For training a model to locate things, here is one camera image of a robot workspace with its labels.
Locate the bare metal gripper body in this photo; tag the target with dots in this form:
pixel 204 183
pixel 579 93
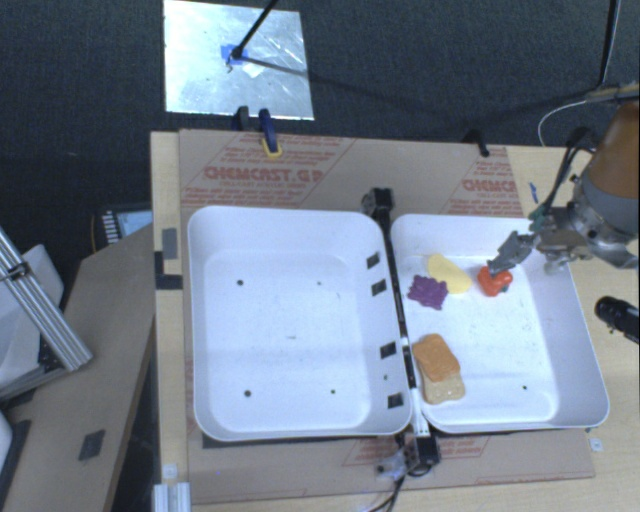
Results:
pixel 575 235

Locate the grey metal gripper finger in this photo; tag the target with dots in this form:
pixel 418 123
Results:
pixel 506 250
pixel 522 250

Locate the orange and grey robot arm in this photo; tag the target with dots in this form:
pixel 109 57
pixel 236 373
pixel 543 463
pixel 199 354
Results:
pixel 617 160

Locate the yellow banana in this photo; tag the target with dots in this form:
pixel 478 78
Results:
pixel 450 275

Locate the purple grapes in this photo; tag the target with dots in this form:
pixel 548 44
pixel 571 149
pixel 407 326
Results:
pixel 428 292

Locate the white plastic tray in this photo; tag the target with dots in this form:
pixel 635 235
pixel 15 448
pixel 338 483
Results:
pixel 285 330
pixel 505 350

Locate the brown cardboard board red print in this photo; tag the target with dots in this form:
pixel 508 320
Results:
pixel 425 170

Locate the thin black and white rod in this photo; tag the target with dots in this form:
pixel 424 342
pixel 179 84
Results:
pixel 398 305

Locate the orange biscuit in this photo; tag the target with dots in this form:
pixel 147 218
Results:
pixel 436 356

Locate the tan bread slice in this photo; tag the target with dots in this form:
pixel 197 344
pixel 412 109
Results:
pixel 445 390

